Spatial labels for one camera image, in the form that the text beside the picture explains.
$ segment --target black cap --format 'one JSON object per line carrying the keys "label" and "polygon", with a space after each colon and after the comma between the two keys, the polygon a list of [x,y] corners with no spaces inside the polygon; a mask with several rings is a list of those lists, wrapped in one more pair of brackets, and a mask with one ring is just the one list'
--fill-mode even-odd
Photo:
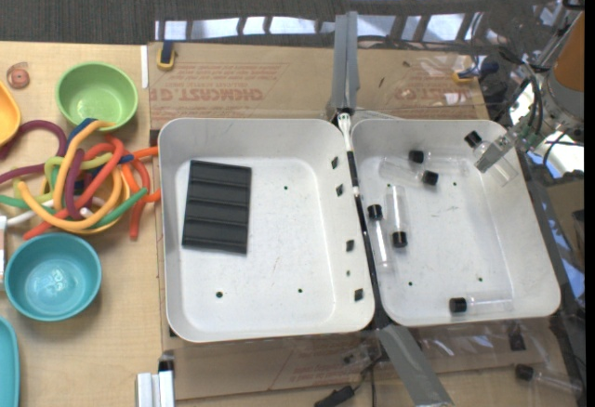
{"label": "black cap", "polygon": [[533,376],[536,373],[536,370],[528,366],[527,364],[517,364],[514,368],[514,373],[517,376],[517,379],[522,379],[523,381],[530,381],[533,379]]}
{"label": "black cap", "polygon": [[438,173],[433,171],[424,171],[421,181],[429,186],[435,186],[438,183]]}
{"label": "black cap", "polygon": [[409,151],[409,161],[411,161],[412,163],[422,164],[424,162],[424,157],[424,151]]}
{"label": "black cap", "polygon": [[380,220],[382,218],[382,205],[375,203],[368,206],[368,216],[372,220]]}
{"label": "black cap", "polygon": [[451,313],[464,313],[467,311],[467,300],[465,298],[450,298],[448,306]]}
{"label": "black cap", "polygon": [[392,245],[396,248],[407,246],[407,232],[398,231],[392,233]]}
{"label": "black cap", "polygon": [[482,142],[482,137],[477,134],[477,131],[471,131],[468,135],[465,136],[465,141],[472,148],[477,148],[479,144]]}

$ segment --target black connector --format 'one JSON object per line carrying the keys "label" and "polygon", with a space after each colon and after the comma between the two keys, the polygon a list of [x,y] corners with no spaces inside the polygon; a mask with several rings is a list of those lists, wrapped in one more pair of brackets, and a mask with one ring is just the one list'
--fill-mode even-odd
{"label": "black connector", "polygon": [[355,395],[355,390],[351,386],[345,386],[339,390],[333,390],[324,399],[318,400],[314,407],[336,407],[340,403],[351,399]]}

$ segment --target blue bowl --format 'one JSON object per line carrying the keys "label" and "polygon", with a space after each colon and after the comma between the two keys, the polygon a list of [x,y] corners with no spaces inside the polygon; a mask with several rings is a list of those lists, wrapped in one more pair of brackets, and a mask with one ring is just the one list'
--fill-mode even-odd
{"label": "blue bowl", "polygon": [[93,247],[70,233],[48,233],[19,247],[9,259],[5,288],[20,313],[41,322],[66,320],[95,298],[101,264]]}

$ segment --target green bowl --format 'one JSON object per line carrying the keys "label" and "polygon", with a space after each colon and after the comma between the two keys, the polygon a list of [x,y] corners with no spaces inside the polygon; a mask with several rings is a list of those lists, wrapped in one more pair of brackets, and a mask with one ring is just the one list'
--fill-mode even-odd
{"label": "green bowl", "polygon": [[56,85],[56,102],[75,126],[86,118],[114,123],[100,130],[107,132],[130,121],[139,106],[139,93],[120,69],[91,61],[75,65],[61,76]]}
{"label": "green bowl", "polygon": [[5,289],[12,306],[41,322],[66,320],[95,298],[101,264],[93,247],[70,233],[35,237],[8,260]]}

